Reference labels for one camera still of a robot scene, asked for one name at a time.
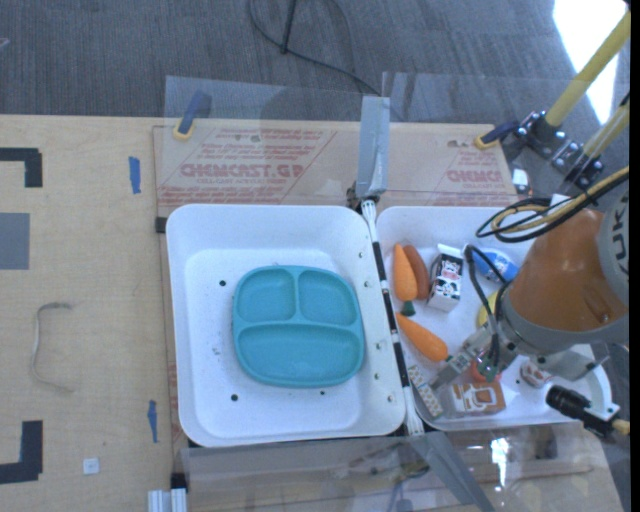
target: blue plate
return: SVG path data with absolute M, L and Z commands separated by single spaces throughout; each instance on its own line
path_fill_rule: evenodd
M 233 297 L 233 341 L 244 371 L 275 386 L 334 386 L 364 359 L 353 289 L 338 274 L 313 267 L 245 274 Z

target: white tray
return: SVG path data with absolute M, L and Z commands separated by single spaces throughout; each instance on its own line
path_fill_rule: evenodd
M 387 270 L 387 278 L 390 283 L 394 309 L 400 311 L 402 308 L 402 303 L 393 293 L 393 246 L 397 242 L 402 245 L 414 245 L 425 260 L 427 268 L 430 267 L 437 254 L 436 245 L 438 243 L 460 249 L 467 243 L 473 244 L 480 249 L 497 248 L 511 256 L 516 263 L 522 263 L 531 242 L 504 244 L 494 237 L 482 239 L 475 237 L 476 229 L 497 211 L 497 208 L 482 207 L 403 206 L 384 210 L 378 217 L 377 231 Z M 498 284 L 493 284 L 482 277 L 479 278 L 479 282 L 487 296 L 498 289 Z M 451 312 L 446 313 L 428 307 L 424 301 L 416 301 L 414 306 L 416 315 L 411 317 L 412 320 L 424 325 L 440 336 L 447 343 L 449 352 L 453 354 L 460 348 L 464 340 L 476 330 L 476 318 L 481 303 L 469 278 L 469 269 L 465 266 L 463 269 L 461 301 Z M 415 361 L 423 370 L 426 380 L 430 380 L 436 375 L 440 365 L 444 363 L 429 361 L 415 349 L 402 332 L 400 337 L 408 365 L 410 364 L 409 361 Z M 592 356 L 589 346 L 580 347 L 580 351 L 585 355 Z M 481 430 L 574 421 L 546 404 L 547 391 L 553 384 L 558 384 L 566 388 L 575 389 L 590 398 L 591 393 L 588 384 L 584 380 L 569 382 L 565 379 L 554 377 L 543 388 L 535 389 L 524 382 L 519 374 L 520 365 L 526 360 L 525 357 L 519 356 L 503 372 L 500 382 L 507 407 L 501 412 L 493 415 L 465 416 L 462 418 L 440 416 L 434 419 L 429 415 L 422 400 L 416 393 L 419 415 L 432 427 L 447 431 Z
M 339 206 L 187 205 L 167 222 L 178 410 L 201 446 L 385 435 L 405 402 L 364 219 Z M 265 265 L 336 272 L 354 289 L 365 359 L 326 388 L 262 384 L 240 367 L 232 302 L 240 278 Z

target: gray carpet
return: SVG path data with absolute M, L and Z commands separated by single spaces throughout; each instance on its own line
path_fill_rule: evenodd
M 283 53 L 288 5 L 0 0 L 0 113 L 173 117 L 200 84 L 219 116 L 357 120 L 361 95 L 384 92 L 395 121 L 498 125 L 550 108 L 575 75 L 553 0 L 299 0 Z M 629 84 L 627 42 L 614 106 Z M 563 124 L 580 142 L 599 127 L 586 99 Z M 603 176 L 628 165 L 628 128 L 601 161 Z M 547 191 L 558 182 L 548 166 L 534 178 Z M 610 355 L 628 418 L 628 354 Z M 630 510 L 629 439 L 605 446 Z

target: toy carrot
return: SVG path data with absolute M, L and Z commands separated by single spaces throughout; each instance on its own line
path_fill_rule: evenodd
M 399 313 L 396 313 L 396 320 L 405 336 L 425 357 L 433 362 L 449 357 L 447 344 L 435 333 Z
M 404 302 L 402 314 L 415 315 L 416 310 L 411 301 L 418 296 L 418 283 L 409 258 L 400 244 L 393 246 L 393 288 L 396 297 Z
M 429 297 L 429 271 L 427 270 L 427 266 L 424 264 L 424 260 L 415 246 L 405 245 L 403 249 L 411 264 L 413 275 L 416 277 L 416 283 L 418 284 L 416 299 L 425 300 Z

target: small white square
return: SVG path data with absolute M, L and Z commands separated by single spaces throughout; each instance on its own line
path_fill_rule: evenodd
M 100 459 L 84 459 L 84 461 L 82 461 L 82 469 L 85 475 L 100 473 Z

